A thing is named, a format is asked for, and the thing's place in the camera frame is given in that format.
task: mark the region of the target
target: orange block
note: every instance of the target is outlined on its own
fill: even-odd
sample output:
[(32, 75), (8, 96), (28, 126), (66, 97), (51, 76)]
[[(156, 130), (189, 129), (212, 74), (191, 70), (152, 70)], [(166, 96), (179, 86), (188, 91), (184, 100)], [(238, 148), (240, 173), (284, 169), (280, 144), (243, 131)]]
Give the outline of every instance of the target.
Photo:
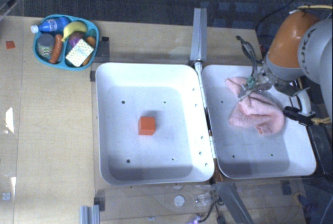
[(154, 117), (140, 117), (139, 135), (153, 135), (155, 132), (155, 118)]
[(15, 48), (14, 41), (6, 41), (6, 48), (7, 48), (7, 50)]

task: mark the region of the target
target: orange cube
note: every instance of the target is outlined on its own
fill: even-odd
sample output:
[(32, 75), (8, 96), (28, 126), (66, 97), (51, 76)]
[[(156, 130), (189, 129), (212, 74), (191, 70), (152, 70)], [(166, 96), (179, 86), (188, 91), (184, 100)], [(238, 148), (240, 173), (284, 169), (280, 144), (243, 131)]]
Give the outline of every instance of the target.
[(155, 132), (155, 118), (154, 117), (140, 117), (139, 135), (153, 135)]

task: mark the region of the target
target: wire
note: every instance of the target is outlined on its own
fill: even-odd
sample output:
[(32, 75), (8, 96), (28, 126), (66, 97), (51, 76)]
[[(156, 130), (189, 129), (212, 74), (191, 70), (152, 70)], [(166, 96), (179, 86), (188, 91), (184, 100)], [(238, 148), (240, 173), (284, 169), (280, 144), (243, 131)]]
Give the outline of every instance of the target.
[(219, 209), (217, 208), (217, 203), (215, 203), (215, 208), (216, 208), (217, 215), (220, 217), (221, 214), (220, 214), (220, 212), (219, 212)]
[(262, 23), (266, 18), (270, 17), (271, 15), (274, 15), (275, 13), (285, 9), (286, 7), (288, 7), (294, 0), (290, 0), (288, 4), (284, 5), (283, 7), (281, 8), (278, 8), (277, 10), (269, 13), (268, 15), (264, 16), (262, 19), (260, 19), (257, 23), (257, 25), (255, 26), (255, 33), (257, 34), (258, 33), (258, 27), (260, 25), (260, 23)]
[(210, 208), (209, 208), (209, 211), (208, 211), (206, 217), (205, 217), (204, 219), (200, 219), (200, 220), (198, 220), (198, 223), (205, 222), (205, 221), (209, 218), (210, 214), (211, 214), (212, 211), (213, 211), (213, 208), (214, 208), (214, 206), (215, 206), (215, 203), (216, 203), (217, 201), (218, 201), (218, 200), (214, 201), (214, 202), (210, 205)]
[(327, 118), (312, 118), (311, 121), (315, 124), (315, 125), (319, 125), (319, 124), (330, 124), (331, 120), (329, 117)]
[(331, 5), (301, 5), (296, 7), (296, 9), (329, 9), (333, 10)]

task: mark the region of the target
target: pink cloth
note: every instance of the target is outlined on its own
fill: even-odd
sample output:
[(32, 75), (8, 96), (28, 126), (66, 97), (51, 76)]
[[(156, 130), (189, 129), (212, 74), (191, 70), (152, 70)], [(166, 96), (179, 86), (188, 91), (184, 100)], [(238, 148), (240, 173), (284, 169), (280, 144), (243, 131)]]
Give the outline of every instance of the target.
[[(234, 77), (225, 80), (227, 87), (235, 94), (240, 92), (246, 78)], [(259, 134), (270, 135), (279, 132), (285, 123), (281, 109), (271, 100), (258, 93), (251, 93), (239, 101), (232, 110), (229, 124), (240, 127), (255, 127)]]

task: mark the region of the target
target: blue plate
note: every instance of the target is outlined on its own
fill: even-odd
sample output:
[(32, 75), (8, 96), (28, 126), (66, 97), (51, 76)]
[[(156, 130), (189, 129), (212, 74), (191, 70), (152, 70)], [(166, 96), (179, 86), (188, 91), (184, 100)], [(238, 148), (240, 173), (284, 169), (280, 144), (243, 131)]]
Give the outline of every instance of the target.
[[(49, 58), (40, 56), (38, 53), (37, 39), (42, 35), (42, 32), (36, 33), (35, 39), (33, 41), (33, 53), (34, 53), (35, 57), (40, 62), (42, 62), (48, 66), (56, 67), (56, 68), (62, 68), (62, 69), (68, 69), (68, 70), (81, 70), (81, 69), (85, 69), (85, 68), (89, 67), (91, 65), (91, 63), (93, 62), (93, 59), (96, 55), (97, 48), (98, 48), (98, 41), (99, 41), (98, 28), (96, 27), (95, 24), (93, 24), (92, 22), (90, 22), (86, 19), (67, 16), (67, 15), (49, 15), (49, 16), (45, 17), (41, 22), (43, 22), (44, 20), (49, 19), (49, 18), (59, 18), (59, 17), (67, 17), (70, 22), (81, 21), (81, 22), (85, 23), (88, 27), (88, 31), (84, 34), (84, 37), (91, 35), (96, 38), (96, 45), (95, 45), (94, 51), (92, 52), (92, 56), (91, 56), (88, 64), (86, 64), (85, 66), (75, 67), (72, 63), (70, 63), (68, 60), (65, 59), (65, 56), (68, 54), (70, 49), (72, 49), (71, 45), (68, 43), (68, 38), (63, 43), (62, 50), (61, 50), (61, 53), (60, 53), (60, 56), (59, 56), (57, 62), (55, 64), (50, 63), (48, 61)], [(55, 36), (57, 33), (50, 32), (50, 34), (53, 36)]]

